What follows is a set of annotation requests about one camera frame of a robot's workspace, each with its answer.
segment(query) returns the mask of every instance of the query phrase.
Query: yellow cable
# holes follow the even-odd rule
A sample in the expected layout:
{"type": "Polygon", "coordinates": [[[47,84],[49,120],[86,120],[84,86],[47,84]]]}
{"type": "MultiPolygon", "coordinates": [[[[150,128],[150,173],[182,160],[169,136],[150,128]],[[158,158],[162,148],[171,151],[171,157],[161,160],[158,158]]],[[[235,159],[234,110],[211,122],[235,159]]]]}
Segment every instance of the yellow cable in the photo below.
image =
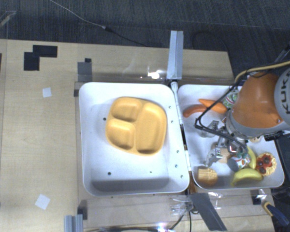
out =
{"type": "Polygon", "coordinates": [[[263,67],[256,67],[256,68],[252,68],[252,69],[248,69],[246,71],[243,71],[241,73],[239,73],[236,78],[235,78],[235,82],[237,82],[237,80],[244,74],[246,74],[247,72],[255,72],[255,71],[264,71],[264,70],[268,70],[268,69],[275,69],[275,68],[279,68],[279,67],[283,67],[286,65],[289,65],[290,61],[287,62],[283,62],[283,63],[279,63],[279,64],[273,64],[273,65],[268,65],[268,66],[263,66],[263,67]]]}

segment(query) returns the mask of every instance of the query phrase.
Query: cup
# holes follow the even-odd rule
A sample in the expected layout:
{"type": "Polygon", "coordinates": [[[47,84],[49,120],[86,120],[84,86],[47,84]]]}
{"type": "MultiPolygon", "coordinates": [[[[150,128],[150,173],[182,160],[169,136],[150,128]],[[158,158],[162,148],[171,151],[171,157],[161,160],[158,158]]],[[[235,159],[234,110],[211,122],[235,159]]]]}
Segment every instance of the cup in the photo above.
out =
{"type": "Polygon", "coordinates": [[[234,172],[246,167],[251,161],[248,153],[237,153],[235,156],[228,159],[227,165],[234,172]]]}

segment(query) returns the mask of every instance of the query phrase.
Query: white tray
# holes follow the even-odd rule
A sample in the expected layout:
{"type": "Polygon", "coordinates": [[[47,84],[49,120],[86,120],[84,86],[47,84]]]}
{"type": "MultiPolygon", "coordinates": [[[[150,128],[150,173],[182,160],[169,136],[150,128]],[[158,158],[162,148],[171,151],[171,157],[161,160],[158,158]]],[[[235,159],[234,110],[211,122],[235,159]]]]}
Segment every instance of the white tray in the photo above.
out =
{"type": "MultiPolygon", "coordinates": [[[[211,99],[217,100],[228,89],[228,86],[210,86],[210,85],[183,85],[178,90],[178,99],[181,111],[184,111],[187,107],[199,104],[198,99],[211,99]]],[[[202,138],[197,133],[197,129],[194,127],[195,119],[201,113],[192,114],[188,118],[183,118],[185,135],[187,140],[187,147],[190,154],[190,163],[195,175],[198,167],[204,166],[207,153],[214,142],[217,142],[218,136],[213,138],[202,138]]],[[[224,115],[209,111],[203,118],[202,123],[208,126],[212,120],[221,121],[224,115]]],[[[269,152],[274,155],[277,160],[277,168],[272,175],[265,176],[262,181],[252,181],[238,183],[236,187],[231,186],[234,172],[228,167],[227,164],[213,163],[211,166],[218,174],[218,181],[212,187],[204,187],[202,184],[197,183],[204,189],[260,189],[260,188],[275,188],[279,187],[284,182],[284,172],[281,166],[281,162],[278,156],[278,152],[273,141],[266,142],[263,138],[259,143],[248,143],[249,147],[259,155],[264,152],[269,152]]]]}
{"type": "Polygon", "coordinates": [[[171,193],[189,184],[184,146],[174,95],[159,84],[86,83],[79,91],[83,182],[92,195],[171,193]],[[113,101],[122,96],[159,104],[167,115],[162,149],[138,156],[112,147],[105,136],[113,101]]]}

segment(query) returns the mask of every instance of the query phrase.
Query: banana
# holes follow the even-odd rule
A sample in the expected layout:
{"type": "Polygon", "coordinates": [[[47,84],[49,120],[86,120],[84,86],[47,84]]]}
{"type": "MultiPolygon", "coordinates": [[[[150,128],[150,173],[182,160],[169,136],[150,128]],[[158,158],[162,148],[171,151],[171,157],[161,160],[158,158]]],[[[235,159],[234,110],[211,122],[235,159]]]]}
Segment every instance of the banana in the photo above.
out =
{"type": "Polygon", "coordinates": [[[256,158],[256,155],[255,155],[255,153],[252,151],[252,149],[249,148],[248,146],[247,146],[247,149],[248,149],[248,154],[249,154],[249,156],[250,156],[250,163],[248,164],[248,166],[249,166],[250,168],[252,168],[252,169],[255,169],[256,166],[257,166],[257,158],[256,158]]]}
{"type": "Polygon", "coordinates": [[[244,179],[262,180],[263,176],[257,170],[251,168],[243,168],[235,172],[233,181],[231,182],[231,186],[234,187],[235,183],[244,179]]]}

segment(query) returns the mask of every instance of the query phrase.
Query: white sticker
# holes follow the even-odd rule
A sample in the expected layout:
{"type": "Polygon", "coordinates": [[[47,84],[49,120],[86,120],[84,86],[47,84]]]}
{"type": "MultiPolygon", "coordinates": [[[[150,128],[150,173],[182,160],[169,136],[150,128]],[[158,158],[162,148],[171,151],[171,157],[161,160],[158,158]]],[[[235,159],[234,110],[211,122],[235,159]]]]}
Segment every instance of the white sticker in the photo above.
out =
{"type": "Polygon", "coordinates": [[[43,210],[46,210],[49,202],[50,202],[50,198],[47,198],[45,195],[40,194],[37,201],[35,202],[35,205],[43,210]]]}
{"type": "Polygon", "coordinates": [[[43,88],[43,97],[51,97],[52,96],[52,90],[50,87],[43,88]]]}

